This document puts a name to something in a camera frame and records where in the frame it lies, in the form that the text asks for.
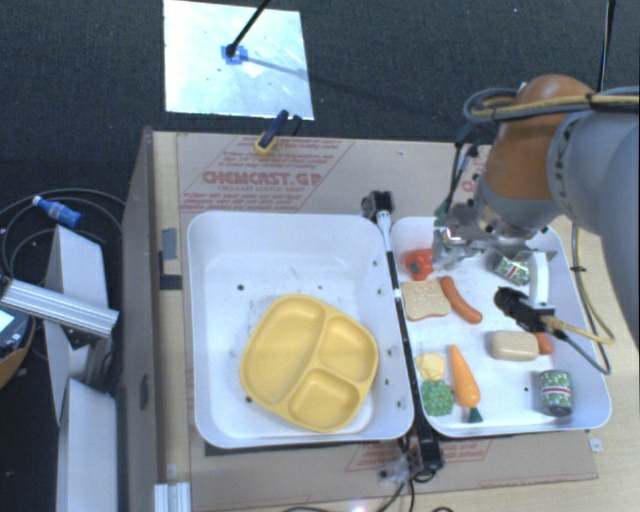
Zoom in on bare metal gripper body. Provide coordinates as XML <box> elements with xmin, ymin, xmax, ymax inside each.
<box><xmin>447</xmin><ymin>201</ymin><xmax>535</xmax><ymax>252</ymax></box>

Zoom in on orange toy pepper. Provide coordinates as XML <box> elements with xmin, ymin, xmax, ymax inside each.
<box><xmin>403</xmin><ymin>248</ymin><xmax>436</xmax><ymax>282</ymax></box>

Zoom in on toy bread slice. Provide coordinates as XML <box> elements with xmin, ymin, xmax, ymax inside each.
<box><xmin>400</xmin><ymin>278</ymin><xmax>452</xmax><ymax>322</ymax></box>

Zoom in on small green can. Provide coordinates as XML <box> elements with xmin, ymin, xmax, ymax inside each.
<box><xmin>492</xmin><ymin>253</ymin><xmax>532</xmax><ymax>287</ymax></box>
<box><xmin>538</xmin><ymin>369</ymin><xmax>573</xmax><ymax>417</ymax></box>

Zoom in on thin black and white rod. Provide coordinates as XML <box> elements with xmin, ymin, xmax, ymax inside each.
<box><xmin>377</xmin><ymin>210</ymin><xmax>427</xmax><ymax>451</ymax></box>

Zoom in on beige toy bread roll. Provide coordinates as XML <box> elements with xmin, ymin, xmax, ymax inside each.
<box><xmin>487</xmin><ymin>329</ymin><xmax>541</xmax><ymax>362</ymax></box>

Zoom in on yellow toy corn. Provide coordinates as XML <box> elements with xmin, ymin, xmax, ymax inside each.
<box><xmin>414</xmin><ymin>351</ymin><xmax>446</xmax><ymax>381</ymax></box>

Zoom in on orange toy carrot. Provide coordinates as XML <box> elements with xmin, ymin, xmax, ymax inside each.
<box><xmin>448</xmin><ymin>343</ymin><xmax>484</xmax><ymax>424</ymax></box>

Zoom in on green toy peas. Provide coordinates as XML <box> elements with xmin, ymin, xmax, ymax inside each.
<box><xmin>419</xmin><ymin>379</ymin><xmax>456</xmax><ymax>417</ymax></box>

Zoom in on white plastic tray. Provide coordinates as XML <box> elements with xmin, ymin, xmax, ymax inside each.
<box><xmin>186</xmin><ymin>209</ymin><xmax>417</xmax><ymax>450</ymax></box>
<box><xmin>389</xmin><ymin>215</ymin><xmax>613</xmax><ymax>440</ymax></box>

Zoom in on yellow divided plate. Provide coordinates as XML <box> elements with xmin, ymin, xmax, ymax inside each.
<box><xmin>238</xmin><ymin>293</ymin><xmax>381</xmax><ymax>434</ymax></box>

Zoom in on brown cardboard board red print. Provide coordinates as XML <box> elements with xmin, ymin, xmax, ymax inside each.
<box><xmin>176</xmin><ymin>133</ymin><xmax>600</xmax><ymax>512</ymax></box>

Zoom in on black block with thin wires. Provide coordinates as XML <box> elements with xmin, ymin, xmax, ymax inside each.
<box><xmin>378</xmin><ymin>433</ymin><xmax>446</xmax><ymax>487</ymax></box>
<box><xmin>361</xmin><ymin>189</ymin><xmax>397</xmax><ymax>219</ymax></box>

